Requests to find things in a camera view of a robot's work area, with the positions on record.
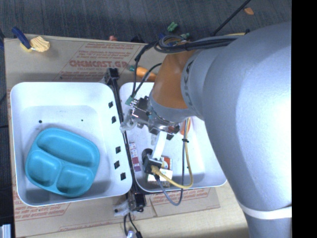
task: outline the white band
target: white band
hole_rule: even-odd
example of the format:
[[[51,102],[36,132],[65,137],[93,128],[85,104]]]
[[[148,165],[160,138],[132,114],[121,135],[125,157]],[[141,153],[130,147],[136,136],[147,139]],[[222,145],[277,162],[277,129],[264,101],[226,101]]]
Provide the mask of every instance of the white band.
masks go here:
[[[245,214],[261,220],[275,220],[292,217],[292,206],[277,209],[274,211],[257,211],[244,206],[239,201],[238,204]]]

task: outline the cardboard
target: cardboard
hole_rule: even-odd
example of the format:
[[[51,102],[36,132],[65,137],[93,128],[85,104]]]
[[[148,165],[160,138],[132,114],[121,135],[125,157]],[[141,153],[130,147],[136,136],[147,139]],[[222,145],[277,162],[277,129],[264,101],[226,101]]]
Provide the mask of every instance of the cardboard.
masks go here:
[[[51,48],[44,52],[27,53],[20,48],[17,39],[5,39],[5,67],[7,82],[8,120],[10,132],[10,156],[12,166],[13,202],[16,237],[43,235],[83,228],[94,228],[123,222],[123,216],[114,216],[113,207],[122,203],[125,196],[72,202],[45,207],[25,205],[16,192],[12,126],[10,124],[10,90],[25,81],[99,82],[106,69],[119,70],[119,86],[133,80],[129,67],[144,44],[83,40],[43,36]],[[146,52],[139,63],[150,68],[162,62],[164,55],[153,50]],[[169,193],[177,200],[179,192]],[[182,207],[172,207],[163,194],[147,195],[143,213],[135,214],[136,220],[163,217],[219,208],[215,188],[184,191]]]

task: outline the blue divided plate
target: blue divided plate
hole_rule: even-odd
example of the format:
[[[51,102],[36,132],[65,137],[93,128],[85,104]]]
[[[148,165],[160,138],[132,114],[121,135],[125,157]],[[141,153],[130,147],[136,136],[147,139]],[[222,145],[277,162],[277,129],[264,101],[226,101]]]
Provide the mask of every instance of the blue divided plate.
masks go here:
[[[40,188],[77,197],[93,184],[99,160],[99,150],[90,140],[67,130],[48,128],[36,137],[25,172]]]

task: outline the blue plastic container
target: blue plastic container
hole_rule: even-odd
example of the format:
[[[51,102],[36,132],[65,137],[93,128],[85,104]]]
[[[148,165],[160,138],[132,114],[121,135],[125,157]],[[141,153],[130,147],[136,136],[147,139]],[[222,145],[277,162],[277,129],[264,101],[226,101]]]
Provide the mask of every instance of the blue plastic container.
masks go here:
[[[25,172],[40,188],[77,197],[91,187],[99,161],[99,150],[90,140],[67,130],[48,128],[32,144]]]

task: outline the gray carpet floor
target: gray carpet floor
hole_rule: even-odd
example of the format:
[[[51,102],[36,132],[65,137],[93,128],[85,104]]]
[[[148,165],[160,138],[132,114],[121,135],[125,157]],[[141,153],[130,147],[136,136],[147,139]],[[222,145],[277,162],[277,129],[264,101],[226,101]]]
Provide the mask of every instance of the gray carpet floor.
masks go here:
[[[25,33],[107,40],[115,35],[147,43],[167,33],[209,36],[245,0],[0,0],[0,28],[7,37],[17,26]],[[292,0],[252,0],[254,15],[238,13],[217,35],[251,31],[292,19]],[[0,98],[5,94],[4,55],[0,53]],[[12,222],[11,171],[6,96],[0,103],[0,225]]]

